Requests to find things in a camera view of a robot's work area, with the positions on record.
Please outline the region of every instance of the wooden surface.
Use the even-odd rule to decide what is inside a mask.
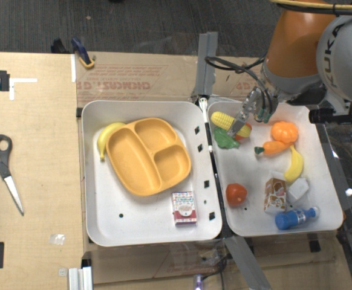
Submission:
[[[0,134],[13,140],[10,170],[21,216],[0,177],[0,289],[66,289],[59,269],[80,267],[83,254],[76,85],[70,55],[0,53],[0,70],[15,83],[15,99],[0,92]],[[63,245],[50,243],[64,234]]]
[[[77,91],[70,55],[0,53],[0,69],[11,78],[37,78],[37,83],[15,84],[13,101],[0,92],[0,134],[13,140],[10,170],[25,211],[21,216],[0,177],[0,242],[5,243],[0,289],[67,289],[59,270],[79,268],[83,255]],[[64,234],[64,244],[50,243],[52,234]],[[333,233],[320,240],[320,253],[295,241],[269,245],[261,238],[254,243],[273,289],[352,289]],[[234,264],[226,268],[224,280],[226,289],[248,289]],[[221,289],[220,275],[204,285]],[[105,290],[190,288],[190,276],[94,285]]]

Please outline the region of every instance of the banana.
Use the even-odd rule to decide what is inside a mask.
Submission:
[[[289,183],[299,178],[304,169],[304,159],[302,155],[295,149],[294,145],[291,145],[290,149],[292,150],[292,164],[284,174],[285,180]]]
[[[114,132],[116,129],[119,127],[124,126],[125,123],[111,123],[109,126],[104,128],[102,132],[100,133],[98,140],[97,140],[97,147],[99,151],[99,155],[101,158],[101,161],[105,160],[105,149],[106,149],[106,141],[108,140],[109,135]]]

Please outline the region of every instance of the dark floor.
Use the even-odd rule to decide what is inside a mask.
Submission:
[[[352,0],[324,0],[349,4]],[[200,33],[219,32],[218,56],[259,57],[268,48],[282,9],[269,0],[0,0],[0,51],[50,53],[61,38],[79,38],[88,51],[196,55]],[[347,214],[345,232],[352,270],[352,127],[329,127],[330,143],[339,155],[332,170]]]

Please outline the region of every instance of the white tray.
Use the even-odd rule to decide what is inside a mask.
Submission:
[[[236,116],[240,102],[219,101],[209,106],[208,117],[215,111]],[[328,231],[339,228],[343,222],[343,214],[327,162],[321,147],[316,126],[308,120],[309,110],[304,106],[290,106],[285,103],[278,106],[269,123],[257,123],[252,117],[248,122],[252,125],[252,133],[244,139],[237,149],[220,149],[213,139],[213,149],[223,191],[226,217],[229,227],[240,236],[268,236],[282,233],[303,233],[311,231]],[[311,220],[301,226],[289,230],[278,230],[275,215],[264,212],[265,183],[270,178],[269,171],[284,173],[291,162],[291,151],[287,149],[279,155],[256,155],[255,146],[273,140],[270,129],[274,122],[286,120],[295,123],[299,129],[299,137],[295,147],[304,157],[305,177],[309,191],[293,207],[320,208],[318,219]],[[214,125],[210,122],[211,131]],[[237,208],[228,206],[225,190],[228,184],[237,182],[248,190],[246,201]]]
[[[176,130],[191,158],[189,176],[153,196],[124,188],[108,159],[101,162],[97,139],[110,123],[158,117]],[[94,101],[82,112],[86,226],[91,240],[105,247],[208,240],[221,231],[222,219],[201,110],[180,101]],[[175,225],[172,192],[193,191],[197,223]]]

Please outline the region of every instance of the corn cob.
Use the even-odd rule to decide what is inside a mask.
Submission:
[[[214,125],[228,131],[234,121],[234,118],[222,112],[214,112],[211,115],[211,121]],[[236,134],[240,137],[247,138],[251,134],[251,128],[245,124]]]

